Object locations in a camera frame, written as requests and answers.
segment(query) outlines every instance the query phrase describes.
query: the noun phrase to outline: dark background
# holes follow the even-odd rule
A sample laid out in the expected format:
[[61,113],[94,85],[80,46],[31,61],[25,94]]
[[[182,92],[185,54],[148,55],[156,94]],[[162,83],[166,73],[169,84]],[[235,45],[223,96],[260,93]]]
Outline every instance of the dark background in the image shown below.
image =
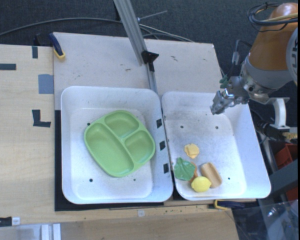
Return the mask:
[[[247,19],[247,10],[264,2],[298,3],[298,0],[131,0],[131,2],[139,18],[167,10],[166,13],[142,19],[141,24],[195,42],[214,44],[219,65],[224,72],[227,72],[231,66],[236,40],[240,39],[252,44],[258,33]],[[75,17],[115,20],[113,1],[0,0],[0,33],[43,21]],[[40,24],[1,35],[0,44],[33,45],[34,37],[40,34],[41,44],[50,45],[48,34],[51,32],[126,36],[121,24],[71,20]],[[158,37],[171,40],[170,37],[163,35]],[[241,46],[239,52],[243,59],[248,50]],[[286,104],[286,124],[297,127],[297,86],[289,82],[271,96],[290,98]],[[250,101],[249,105],[265,120],[274,119],[272,106],[263,106],[254,101]]]

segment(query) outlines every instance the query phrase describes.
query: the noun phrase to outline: red object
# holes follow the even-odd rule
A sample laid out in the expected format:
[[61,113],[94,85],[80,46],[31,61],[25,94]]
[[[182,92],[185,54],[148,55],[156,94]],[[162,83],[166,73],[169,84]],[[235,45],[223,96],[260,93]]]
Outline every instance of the red object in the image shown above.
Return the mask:
[[[285,167],[298,158],[298,145],[290,143],[285,144],[284,148],[274,155],[274,158],[278,169]],[[289,201],[297,200],[298,187],[289,190],[286,193],[286,197]]]

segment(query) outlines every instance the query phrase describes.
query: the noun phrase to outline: green plate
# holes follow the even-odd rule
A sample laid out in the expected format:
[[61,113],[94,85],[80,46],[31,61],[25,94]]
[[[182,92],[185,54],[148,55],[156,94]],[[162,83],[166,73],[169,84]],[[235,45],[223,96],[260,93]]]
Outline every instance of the green plate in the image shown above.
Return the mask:
[[124,177],[149,161],[155,141],[132,113],[116,110],[91,123],[84,131],[91,156],[110,176]]

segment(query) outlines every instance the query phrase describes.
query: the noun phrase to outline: white tray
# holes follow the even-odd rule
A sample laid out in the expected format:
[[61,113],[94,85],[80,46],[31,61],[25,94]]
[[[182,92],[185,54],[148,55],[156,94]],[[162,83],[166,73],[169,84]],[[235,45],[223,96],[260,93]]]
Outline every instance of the white tray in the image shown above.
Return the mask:
[[[171,91],[162,96],[162,110],[171,162],[178,157],[198,167],[211,162],[222,184],[206,192],[195,192],[188,181],[175,178],[179,194],[190,201],[215,199],[261,199],[271,184],[262,157],[248,105],[237,105],[212,115],[215,93]],[[196,144],[200,154],[191,159],[184,146]]]
[[[87,124],[116,110],[133,113],[156,144],[152,159],[125,177],[112,177],[104,172],[84,142]],[[172,194],[160,99],[150,89],[66,88],[61,94],[61,148],[62,191],[74,204],[155,203],[166,201]]]

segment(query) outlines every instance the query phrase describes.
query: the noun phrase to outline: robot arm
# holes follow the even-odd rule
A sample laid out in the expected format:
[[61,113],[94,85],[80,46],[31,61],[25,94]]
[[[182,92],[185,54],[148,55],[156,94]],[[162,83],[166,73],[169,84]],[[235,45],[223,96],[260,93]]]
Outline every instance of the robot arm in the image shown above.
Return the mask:
[[[255,20],[256,13],[275,7],[267,20]],[[298,4],[265,4],[252,8],[249,19],[262,25],[244,62],[239,76],[225,75],[220,81],[223,91],[217,91],[210,106],[213,115],[225,112],[225,109],[238,104],[247,104],[254,100],[263,105],[274,105],[275,124],[270,125],[280,133],[289,131],[285,126],[285,102],[289,98],[270,98],[269,94],[280,89],[286,83],[298,83]],[[238,63],[237,51],[232,63]],[[265,131],[269,125],[260,125]]]

